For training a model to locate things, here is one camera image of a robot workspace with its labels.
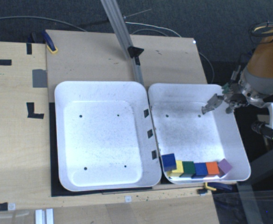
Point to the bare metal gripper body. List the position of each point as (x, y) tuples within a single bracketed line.
[(240, 98)]

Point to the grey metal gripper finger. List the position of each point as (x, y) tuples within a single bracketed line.
[(230, 109), (212, 104)]

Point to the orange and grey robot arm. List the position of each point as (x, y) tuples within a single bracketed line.
[(262, 62)]

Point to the white plastic tray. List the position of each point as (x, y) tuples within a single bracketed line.
[(187, 134), (101, 139)]

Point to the purple cube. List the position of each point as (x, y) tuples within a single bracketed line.
[(225, 165)]

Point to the orange cube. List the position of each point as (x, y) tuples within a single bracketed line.
[(212, 168)]

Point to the green cube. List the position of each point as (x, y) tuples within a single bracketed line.
[(188, 167)]

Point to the yellow cube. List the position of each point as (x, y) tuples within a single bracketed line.
[(179, 167)]

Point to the dark blue cube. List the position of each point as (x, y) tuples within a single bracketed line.
[(168, 161)]

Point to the pale wood board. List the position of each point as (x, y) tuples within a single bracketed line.
[(92, 59)]

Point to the black cylinder on white bracket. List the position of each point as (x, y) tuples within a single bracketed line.
[(261, 128)]

